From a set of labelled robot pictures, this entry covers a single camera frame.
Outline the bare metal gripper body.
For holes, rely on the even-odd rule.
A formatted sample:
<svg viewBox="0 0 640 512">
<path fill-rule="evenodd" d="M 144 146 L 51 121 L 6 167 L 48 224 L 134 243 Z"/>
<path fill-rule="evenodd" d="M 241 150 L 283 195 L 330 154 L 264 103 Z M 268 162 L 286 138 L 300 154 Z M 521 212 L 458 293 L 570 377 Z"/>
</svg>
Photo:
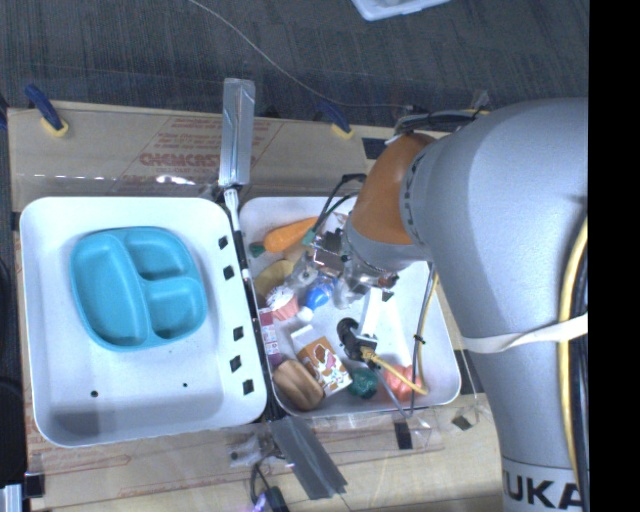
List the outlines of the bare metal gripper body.
<svg viewBox="0 0 640 512">
<path fill-rule="evenodd" d="M 372 289 L 380 290 L 384 296 L 394 294 L 398 273 L 366 261 L 352 247 L 343 229 L 315 233 L 310 247 L 314 265 L 337 281 L 340 296 L 365 296 Z"/>
</svg>

